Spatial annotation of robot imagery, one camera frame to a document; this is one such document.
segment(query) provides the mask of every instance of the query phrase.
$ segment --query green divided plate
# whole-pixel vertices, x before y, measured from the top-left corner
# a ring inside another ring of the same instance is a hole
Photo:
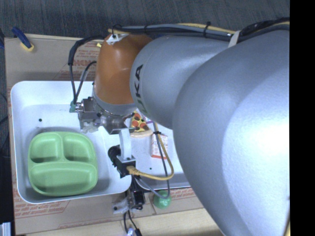
[[[97,183],[97,159],[91,140],[80,133],[45,132],[29,147],[29,179],[45,196],[72,196],[92,190]]]

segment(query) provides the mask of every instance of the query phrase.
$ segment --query yellow cable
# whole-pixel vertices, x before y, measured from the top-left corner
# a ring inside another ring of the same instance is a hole
[[[158,126],[157,126],[157,124],[155,122],[154,122],[154,126],[155,126],[156,131],[158,131]],[[166,156],[167,162],[168,162],[168,164],[169,164],[169,166],[171,168],[171,174],[169,176],[167,176],[167,177],[157,177],[157,176],[154,176],[154,175],[151,175],[151,174],[147,174],[147,173],[141,172],[141,171],[137,170],[134,166],[127,166],[127,170],[129,171],[129,174],[136,175],[136,176],[148,177],[148,178],[151,178],[151,179],[161,180],[161,181],[169,180],[169,179],[171,179],[174,176],[174,168],[173,168],[171,160],[169,159],[169,156],[167,154],[165,146],[164,146],[164,144],[162,142],[161,136],[158,134],[157,137],[158,137],[160,145],[162,146],[162,149],[163,149],[164,154]]]
[[[190,26],[190,27],[196,27],[196,28],[201,28],[204,29],[206,27],[206,25],[201,25],[201,24],[194,24],[194,23],[180,23],[177,25],[183,25],[183,26]],[[219,28],[219,27],[214,27],[214,26],[208,26],[207,27],[208,30],[216,30],[216,31],[222,31],[222,32],[226,32],[226,33],[230,33],[230,34],[234,34],[235,31],[234,30],[229,30],[229,29],[223,29],[223,28]],[[108,29],[109,33],[114,33],[114,34],[126,34],[126,33],[130,33],[127,31],[121,31],[121,30],[117,30],[117,29]]]
[[[282,23],[274,24],[272,26],[278,26],[278,25],[290,25],[290,21],[285,21],[285,22],[282,22]]]
[[[195,24],[195,23],[180,23],[180,24],[177,24],[177,25],[191,26],[191,27],[197,27],[197,28],[201,28],[201,29],[204,29],[206,27],[206,25]],[[219,28],[219,27],[215,27],[215,26],[208,26],[207,29],[208,30],[223,31],[223,32],[230,33],[230,34],[234,34],[235,33],[234,30],[223,29],[223,28]]]

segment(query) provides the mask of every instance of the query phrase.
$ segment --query black clip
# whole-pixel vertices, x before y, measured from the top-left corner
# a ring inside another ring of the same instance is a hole
[[[112,35],[113,35],[113,38],[116,38],[116,35],[114,34],[114,28],[115,28],[116,26],[122,27],[120,24],[115,24],[115,25],[112,27]]]
[[[204,38],[207,38],[207,36],[206,36],[206,30],[208,29],[208,27],[209,27],[210,25],[211,25],[211,22],[208,21],[207,24],[206,24],[206,27],[203,29],[203,37],[204,37]]]
[[[147,27],[148,27],[148,25],[145,25],[145,26],[144,26],[144,33],[145,33],[146,35],[149,35],[149,34],[147,33]]]

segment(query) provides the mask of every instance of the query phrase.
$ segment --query gray robot arm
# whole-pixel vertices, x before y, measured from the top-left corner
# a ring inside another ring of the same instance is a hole
[[[282,236],[289,219],[289,31],[228,48],[166,36],[130,76],[134,103],[173,129],[197,196],[225,235]]]

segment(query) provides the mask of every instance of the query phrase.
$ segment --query green ball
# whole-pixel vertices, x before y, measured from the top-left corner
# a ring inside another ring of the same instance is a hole
[[[167,191],[165,191],[165,190],[160,190],[160,191],[158,191],[158,193],[164,197],[167,196]],[[158,197],[157,195],[155,195],[153,198],[153,203],[157,208],[165,209],[165,208],[169,207],[169,205],[171,204],[171,200],[172,200],[171,195],[169,195],[169,197],[167,199],[162,199],[162,198]]]

